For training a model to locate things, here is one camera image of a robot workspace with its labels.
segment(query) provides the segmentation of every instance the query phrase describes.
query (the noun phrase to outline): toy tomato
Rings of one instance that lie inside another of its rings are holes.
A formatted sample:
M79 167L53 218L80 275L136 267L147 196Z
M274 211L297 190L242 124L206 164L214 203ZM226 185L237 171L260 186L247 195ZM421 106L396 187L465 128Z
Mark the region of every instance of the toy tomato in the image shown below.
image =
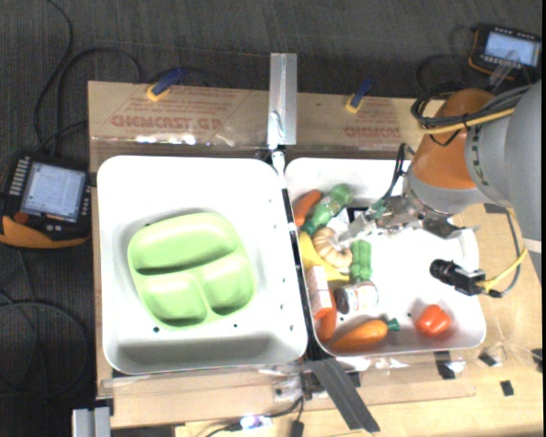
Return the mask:
M430 304L415 322L415 328L427 337L435 337L451 325L451 317L438 304Z

